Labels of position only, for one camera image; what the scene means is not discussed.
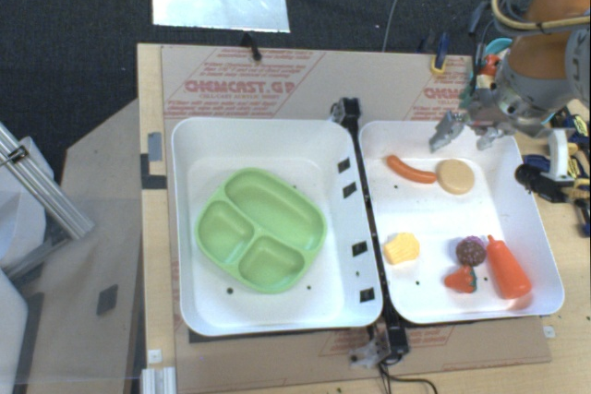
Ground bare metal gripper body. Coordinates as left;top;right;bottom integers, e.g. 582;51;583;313
463;86;525;139

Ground tan round biscuit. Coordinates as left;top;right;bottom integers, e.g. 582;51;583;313
435;158;476;197

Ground orange sausage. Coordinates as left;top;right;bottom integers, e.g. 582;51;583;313
385;154;438;185

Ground white plastic tray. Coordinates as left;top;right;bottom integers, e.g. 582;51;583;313
171;115;385;337
358;120;566;326

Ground thin black rod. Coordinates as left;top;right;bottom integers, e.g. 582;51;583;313
349;120;396;328

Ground brown and purple doughnut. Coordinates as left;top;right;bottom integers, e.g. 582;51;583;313
455;235;488;268

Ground yellow toy fries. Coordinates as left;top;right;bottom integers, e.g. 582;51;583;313
382;232;421;266

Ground orange bottle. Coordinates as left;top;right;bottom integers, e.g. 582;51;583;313
485;233;533;301

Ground red toy strawberry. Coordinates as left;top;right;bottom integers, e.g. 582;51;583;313
443;264;478;295

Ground brown cardboard board red print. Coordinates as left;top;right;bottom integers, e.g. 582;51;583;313
160;44;553;389

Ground green divided plate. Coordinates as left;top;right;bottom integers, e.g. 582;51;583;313
193;167;330;295

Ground black cylinder on white bracket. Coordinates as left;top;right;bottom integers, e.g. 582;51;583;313
514;127;578;204

